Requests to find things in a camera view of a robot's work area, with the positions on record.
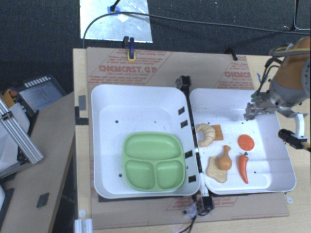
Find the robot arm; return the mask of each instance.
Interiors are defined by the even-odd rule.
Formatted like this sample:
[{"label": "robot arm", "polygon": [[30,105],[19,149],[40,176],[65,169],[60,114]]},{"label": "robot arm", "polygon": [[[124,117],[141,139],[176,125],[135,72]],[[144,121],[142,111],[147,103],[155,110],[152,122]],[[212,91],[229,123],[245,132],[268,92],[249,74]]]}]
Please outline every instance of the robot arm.
[{"label": "robot arm", "polygon": [[[310,144],[304,134],[304,119],[307,114],[295,113],[292,107],[310,98],[310,36],[304,37],[294,45],[288,45],[270,51],[272,58],[265,65],[265,71],[259,89],[252,95],[247,104],[244,118],[253,120],[261,114],[278,111],[287,118],[295,118],[296,132],[281,130],[279,137],[296,149],[307,149]],[[285,56],[283,61],[277,57]],[[271,68],[278,67],[276,75],[270,81],[269,90],[260,92]]]}]

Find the white tray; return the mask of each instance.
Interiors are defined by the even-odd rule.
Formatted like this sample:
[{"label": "white tray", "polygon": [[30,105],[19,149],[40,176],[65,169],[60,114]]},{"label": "white tray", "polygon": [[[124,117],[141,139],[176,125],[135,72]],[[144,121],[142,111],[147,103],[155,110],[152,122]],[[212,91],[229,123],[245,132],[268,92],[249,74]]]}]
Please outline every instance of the white tray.
[{"label": "white tray", "polygon": [[[221,156],[223,145],[231,147],[229,156],[232,168],[227,181],[218,183],[205,175],[205,184],[215,194],[244,194],[290,191],[295,187],[296,178],[288,151],[278,137],[280,125],[276,113],[258,116],[245,121],[243,114],[254,91],[195,89],[190,94],[195,126],[200,123],[220,124],[223,141],[214,141],[206,148],[200,148],[202,168],[205,172],[211,156]],[[238,145],[238,137],[248,134],[255,141],[255,147],[248,151],[247,176],[244,183],[238,171],[238,157],[243,151]]]},{"label": "white tray", "polygon": [[[103,84],[91,94],[94,184],[96,191],[109,199],[185,196],[197,192],[199,176],[185,95],[176,88]],[[181,127],[182,122],[188,125]],[[176,190],[138,191],[130,187],[122,168],[122,144],[134,132],[163,132],[176,136],[184,153],[186,178]]]}]

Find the black fabric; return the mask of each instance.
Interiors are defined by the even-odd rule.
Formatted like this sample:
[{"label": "black fabric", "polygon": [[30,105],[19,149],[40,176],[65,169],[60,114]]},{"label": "black fabric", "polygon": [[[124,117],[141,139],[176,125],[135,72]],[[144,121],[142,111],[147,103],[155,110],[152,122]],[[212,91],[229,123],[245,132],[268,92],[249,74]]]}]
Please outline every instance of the black fabric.
[{"label": "black fabric", "polygon": [[[149,12],[166,17],[284,30],[294,0],[147,0]],[[0,0],[0,90],[14,81],[54,75],[73,90],[72,49],[82,47],[79,0]],[[300,0],[297,25],[310,27],[310,0]],[[302,36],[151,19],[152,44],[139,49],[266,55]],[[120,48],[121,42],[86,41]]]}]

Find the green divided plate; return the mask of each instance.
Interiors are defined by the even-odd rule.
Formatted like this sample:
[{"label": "green divided plate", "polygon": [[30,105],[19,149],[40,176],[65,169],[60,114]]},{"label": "green divided plate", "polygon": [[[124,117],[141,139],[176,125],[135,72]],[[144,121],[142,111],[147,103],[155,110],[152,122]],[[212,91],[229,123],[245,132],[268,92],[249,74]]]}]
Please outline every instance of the green divided plate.
[{"label": "green divided plate", "polygon": [[172,134],[128,135],[123,142],[122,163],[126,181],[136,190],[175,190],[185,179],[183,148]]}]

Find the red chili pepper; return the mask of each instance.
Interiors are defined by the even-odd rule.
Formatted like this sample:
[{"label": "red chili pepper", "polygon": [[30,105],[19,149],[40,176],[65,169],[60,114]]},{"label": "red chili pepper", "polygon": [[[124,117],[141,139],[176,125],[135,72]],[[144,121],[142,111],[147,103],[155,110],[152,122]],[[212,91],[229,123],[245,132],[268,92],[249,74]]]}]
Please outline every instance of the red chili pepper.
[{"label": "red chili pepper", "polygon": [[246,173],[246,164],[248,161],[247,152],[239,157],[239,171],[242,179],[246,184],[248,184],[247,173]]}]

